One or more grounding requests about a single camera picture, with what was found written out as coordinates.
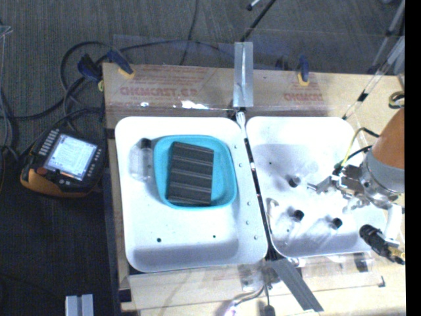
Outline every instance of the device screen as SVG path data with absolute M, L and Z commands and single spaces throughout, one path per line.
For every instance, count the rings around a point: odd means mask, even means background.
M 44 167 L 82 180 L 96 150 L 95 144 L 61 134 Z

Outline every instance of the clear bottle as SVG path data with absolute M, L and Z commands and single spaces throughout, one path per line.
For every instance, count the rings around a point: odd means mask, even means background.
M 298 235 L 303 217 L 304 213 L 299 209 L 292 214 L 288 212 L 281 214 L 273 230 L 275 239 L 283 245 L 289 246 Z
M 147 182 L 152 173 L 152 141 L 142 138 L 129 152 L 129 173 L 133 179 Z

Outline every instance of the handheld device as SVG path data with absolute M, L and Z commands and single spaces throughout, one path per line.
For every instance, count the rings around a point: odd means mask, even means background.
M 105 142 L 94 142 L 69 129 L 53 128 L 32 147 L 20 182 L 49 196 L 84 197 L 102 177 L 105 152 Z

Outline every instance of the glass vial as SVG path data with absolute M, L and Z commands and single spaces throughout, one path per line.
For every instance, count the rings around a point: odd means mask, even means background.
M 129 153 L 129 173 L 133 179 L 147 182 L 152 173 L 152 141 L 142 138 Z

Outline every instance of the metal strip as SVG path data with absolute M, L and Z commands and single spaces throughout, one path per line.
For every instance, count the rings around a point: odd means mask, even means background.
M 317 313 L 324 311 L 292 263 L 287 259 L 281 259 L 273 261 L 269 265 L 285 282 L 303 310 L 314 310 Z
M 66 316 L 93 316 L 93 295 L 66 296 Z
M 253 42 L 235 43 L 233 106 L 253 106 Z

